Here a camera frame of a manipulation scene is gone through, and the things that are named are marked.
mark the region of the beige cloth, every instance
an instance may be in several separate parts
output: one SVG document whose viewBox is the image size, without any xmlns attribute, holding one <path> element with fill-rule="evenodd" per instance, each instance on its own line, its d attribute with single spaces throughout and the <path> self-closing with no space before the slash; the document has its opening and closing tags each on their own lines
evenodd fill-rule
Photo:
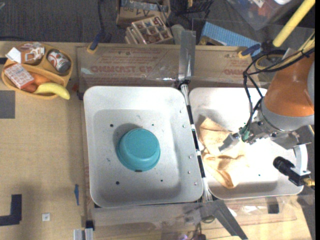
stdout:
<svg viewBox="0 0 320 240">
<path fill-rule="evenodd" d="M 204 168 L 224 187 L 235 188 L 246 174 L 249 165 L 245 143 L 240 141 L 233 148 L 221 153 L 219 147 L 231 132 L 207 118 L 200 125 L 199 141 L 204 145 Z"/>
</svg>

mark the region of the soda can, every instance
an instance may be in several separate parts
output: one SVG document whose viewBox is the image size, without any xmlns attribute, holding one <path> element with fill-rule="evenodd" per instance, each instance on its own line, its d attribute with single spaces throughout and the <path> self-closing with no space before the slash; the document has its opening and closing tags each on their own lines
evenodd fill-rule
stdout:
<svg viewBox="0 0 320 240">
<path fill-rule="evenodd" d="M 51 50 L 47 55 L 47 59 L 60 73 L 66 72 L 71 66 L 70 60 L 57 49 Z"/>
</svg>

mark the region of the toy banana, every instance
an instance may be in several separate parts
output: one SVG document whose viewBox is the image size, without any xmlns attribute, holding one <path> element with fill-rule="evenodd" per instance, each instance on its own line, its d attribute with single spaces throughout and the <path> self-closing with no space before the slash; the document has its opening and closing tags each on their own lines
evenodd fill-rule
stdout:
<svg viewBox="0 0 320 240">
<path fill-rule="evenodd" d="M 56 94 L 66 100 L 70 99 L 70 94 L 68 90 L 64 86 L 55 82 L 45 82 L 43 84 L 40 84 L 39 87 L 34 92 L 34 94 L 47 94 L 47 93 Z"/>
</svg>

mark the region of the table surface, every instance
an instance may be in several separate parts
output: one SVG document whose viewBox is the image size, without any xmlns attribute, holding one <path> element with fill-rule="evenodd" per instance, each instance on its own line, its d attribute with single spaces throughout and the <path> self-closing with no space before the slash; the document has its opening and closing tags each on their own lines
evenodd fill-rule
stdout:
<svg viewBox="0 0 320 240">
<path fill-rule="evenodd" d="M 0 58 L 19 43 L 1 41 Z M 77 47 L 86 44 L 48 44 L 66 51 L 75 62 L 67 86 L 71 98 L 42 100 L 16 93 L 15 118 L 0 119 L 0 216 L 10 214 L 11 195 L 22 194 L 22 221 L 19 225 L 0 226 L 2 240 L 71 240 L 73 230 L 84 229 L 88 217 L 83 102 L 72 90 L 78 81 Z M 9 89 L 0 81 L 0 91 L 6 90 Z M 79 186 L 79 205 L 74 194 L 75 185 Z M 302 208 L 295 200 L 292 202 L 296 219 L 243 225 L 243 231 L 250 240 L 311 240 Z M 43 213 L 50 213 L 50 221 L 42 221 Z M 239 239 L 230 236 L 224 228 L 202 232 L 207 239 Z M 154 240 L 161 236 L 154 234 L 143 238 Z M 141 236 L 105 237 L 103 229 L 97 229 L 94 239 L 141 239 Z"/>
</svg>

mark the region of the teal bowl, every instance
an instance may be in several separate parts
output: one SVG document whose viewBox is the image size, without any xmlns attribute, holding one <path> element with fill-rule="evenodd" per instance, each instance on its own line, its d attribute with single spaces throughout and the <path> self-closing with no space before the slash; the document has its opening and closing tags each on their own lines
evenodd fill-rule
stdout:
<svg viewBox="0 0 320 240">
<path fill-rule="evenodd" d="M 160 159 L 159 141 L 151 131 L 136 128 L 121 137 L 116 155 L 129 170 L 148 171 L 155 167 Z"/>
</svg>

